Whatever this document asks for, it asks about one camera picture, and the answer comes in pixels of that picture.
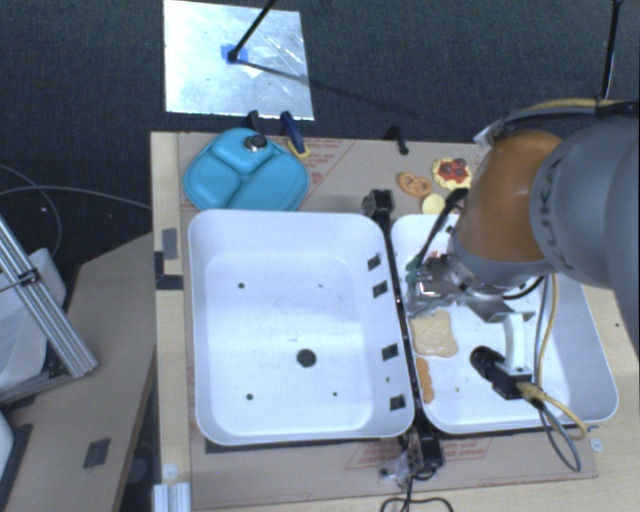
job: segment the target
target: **silver metal sheet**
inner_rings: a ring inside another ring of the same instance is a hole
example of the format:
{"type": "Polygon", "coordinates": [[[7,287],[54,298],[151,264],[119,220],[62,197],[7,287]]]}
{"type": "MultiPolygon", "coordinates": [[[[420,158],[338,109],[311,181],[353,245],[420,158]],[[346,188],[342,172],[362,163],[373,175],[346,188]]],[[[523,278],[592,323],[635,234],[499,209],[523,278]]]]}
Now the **silver metal sheet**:
{"type": "Polygon", "coordinates": [[[240,53],[226,61],[260,9],[165,0],[168,112],[313,120],[300,14],[272,10],[240,53]]]}

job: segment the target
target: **toy pizza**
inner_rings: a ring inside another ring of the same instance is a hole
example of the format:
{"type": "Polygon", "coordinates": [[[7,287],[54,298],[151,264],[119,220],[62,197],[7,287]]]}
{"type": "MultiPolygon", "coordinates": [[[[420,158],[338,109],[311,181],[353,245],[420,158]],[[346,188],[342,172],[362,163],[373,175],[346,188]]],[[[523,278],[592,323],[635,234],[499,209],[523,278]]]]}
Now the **toy pizza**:
{"type": "Polygon", "coordinates": [[[464,158],[439,158],[431,166],[434,181],[447,190],[471,186],[471,170],[464,158]]]}

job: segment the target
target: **gray cable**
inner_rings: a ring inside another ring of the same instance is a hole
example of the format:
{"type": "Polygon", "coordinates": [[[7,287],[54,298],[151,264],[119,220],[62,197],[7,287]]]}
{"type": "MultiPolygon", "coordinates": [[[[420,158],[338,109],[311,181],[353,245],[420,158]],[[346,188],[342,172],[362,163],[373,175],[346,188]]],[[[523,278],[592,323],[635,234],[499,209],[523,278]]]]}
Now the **gray cable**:
{"type": "MultiPolygon", "coordinates": [[[[28,183],[29,185],[31,185],[32,187],[39,187],[39,185],[33,181],[31,178],[29,178],[28,176],[22,174],[19,171],[16,171],[15,169],[7,166],[7,165],[3,165],[0,164],[0,170],[7,172],[13,176],[16,176],[17,178],[20,178],[22,181],[28,183]]],[[[51,210],[53,211],[53,215],[56,219],[56,226],[58,229],[58,235],[56,237],[56,242],[55,245],[53,246],[53,250],[51,251],[51,256],[55,257],[56,254],[58,254],[58,251],[60,250],[60,245],[62,244],[62,220],[60,219],[60,212],[58,212],[58,208],[56,208],[55,203],[53,202],[53,200],[51,199],[51,197],[49,197],[49,194],[47,194],[46,192],[44,192],[43,190],[39,190],[40,195],[44,198],[44,200],[49,203],[49,206],[51,206],[51,210]]]]}
{"type": "Polygon", "coordinates": [[[54,190],[57,192],[73,192],[77,194],[87,194],[90,196],[101,197],[103,199],[110,199],[111,201],[118,201],[120,203],[128,204],[129,206],[135,206],[136,208],[142,208],[144,210],[149,210],[149,211],[151,210],[151,207],[147,204],[139,203],[138,201],[132,201],[131,199],[126,199],[124,197],[105,194],[104,192],[97,192],[96,190],[89,190],[86,188],[62,187],[58,185],[34,185],[31,187],[10,188],[8,190],[3,190],[2,192],[0,192],[0,197],[8,196],[11,194],[18,194],[21,192],[42,191],[42,190],[54,190]]]}
{"type": "MultiPolygon", "coordinates": [[[[542,287],[542,298],[540,299],[540,311],[538,313],[538,322],[536,324],[536,338],[535,338],[535,345],[534,345],[535,348],[534,348],[534,354],[533,354],[533,383],[538,387],[540,387],[540,382],[538,380],[538,356],[540,354],[540,347],[542,344],[542,337],[541,337],[542,318],[544,316],[545,305],[547,302],[549,280],[550,280],[549,276],[545,277],[544,279],[544,284],[542,287]]],[[[551,447],[553,448],[553,450],[556,452],[556,454],[558,455],[558,457],[564,463],[565,466],[567,466],[571,471],[574,471],[575,473],[579,473],[582,470],[582,461],[580,460],[580,454],[578,453],[578,450],[576,448],[575,443],[573,442],[573,439],[569,437],[569,434],[567,433],[566,429],[562,426],[562,424],[551,413],[549,408],[544,403],[542,404],[542,407],[538,410],[538,414],[540,415],[540,422],[544,427],[544,432],[545,434],[547,434],[547,439],[549,439],[549,443],[551,444],[551,447]],[[575,463],[576,463],[575,466],[573,466],[564,456],[562,451],[560,451],[560,447],[558,446],[558,443],[556,443],[556,440],[553,438],[553,431],[552,431],[551,425],[549,425],[548,422],[553,423],[554,427],[558,430],[558,432],[560,432],[564,440],[567,442],[567,445],[569,446],[569,449],[571,450],[571,453],[575,460],[575,463]]]]}

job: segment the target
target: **white plastic container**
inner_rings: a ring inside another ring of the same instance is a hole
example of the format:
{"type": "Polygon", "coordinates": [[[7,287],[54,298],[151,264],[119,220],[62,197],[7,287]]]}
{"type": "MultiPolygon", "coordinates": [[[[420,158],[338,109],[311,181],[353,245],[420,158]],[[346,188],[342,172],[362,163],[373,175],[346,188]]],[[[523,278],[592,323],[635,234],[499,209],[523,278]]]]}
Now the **white plastic container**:
{"type": "MultiPolygon", "coordinates": [[[[29,256],[51,296],[60,305],[66,293],[49,251],[29,256]]],[[[0,288],[9,280],[0,273],[0,288]]],[[[14,289],[0,293],[0,391],[38,375],[44,364],[47,338],[14,289]]]]}
{"type": "MultiPolygon", "coordinates": [[[[437,218],[436,215],[409,215],[393,226],[392,241],[396,264],[406,293],[406,264],[418,253],[437,218]]],[[[457,216],[451,216],[453,225],[457,216]]],[[[448,234],[441,231],[430,250],[446,252],[448,234]]],[[[618,406],[618,393],[609,370],[591,312],[580,284],[558,275],[560,300],[556,322],[544,359],[545,391],[560,400],[586,422],[600,422],[611,417],[618,406]]],[[[540,305],[539,287],[529,296],[511,301],[516,311],[535,311],[525,323],[526,363],[533,367],[535,325],[540,305]]],[[[448,308],[458,352],[450,358],[429,356],[429,370],[434,399],[423,404],[429,420],[450,434],[471,434],[539,427],[536,409],[524,400],[504,400],[471,366],[474,348],[485,345],[500,353],[505,351],[502,324],[487,324],[465,306],[448,308]]],[[[569,418],[555,408],[552,412],[563,423],[569,418]]]]}
{"type": "Polygon", "coordinates": [[[208,210],[189,227],[196,417],[222,445],[391,437],[414,418],[381,230],[208,210]]]}

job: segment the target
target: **black pole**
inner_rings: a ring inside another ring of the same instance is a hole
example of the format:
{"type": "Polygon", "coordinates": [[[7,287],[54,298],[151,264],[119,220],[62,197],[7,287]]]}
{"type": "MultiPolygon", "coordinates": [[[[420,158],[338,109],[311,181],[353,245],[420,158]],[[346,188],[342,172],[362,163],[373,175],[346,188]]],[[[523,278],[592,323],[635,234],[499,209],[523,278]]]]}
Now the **black pole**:
{"type": "Polygon", "coordinates": [[[620,17],[620,6],[623,2],[624,0],[611,1],[611,25],[609,26],[609,40],[607,41],[607,57],[604,61],[604,74],[602,75],[602,89],[600,90],[600,99],[603,100],[609,95],[613,54],[616,47],[616,33],[618,32],[618,18],[620,17]]]}
{"type": "Polygon", "coordinates": [[[238,54],[240,53],[240,50],[242,50],[242,47],[245,45],[245,43],[249,40],[249,38],[253,35],[253,33],[256,31],[256,29],[258,28],[258,26],[260,25],[260,23],[262,22],[262,20],[264,19],[264,17],[269,14],[269,11],[271,10],[271,8],[275,5],[275,3],[278,0],[269,0],[269,2],[267,3],[267,5],[264,7],[264,9],[262,9],[262,12],[260,14],[258,14],[258,17],[256,18],[256,20],[253,22],[253,25],[251,25],[249,27],[249,30],[247,30],[247,32],[245,33],[245,35],[242,36],[242,39],[240,39],[240,42],[236,45],[236,47],[231,50],[228,54],[227,54],[227,60],[229,62],[235,62],[238,60],[238,54]]]}

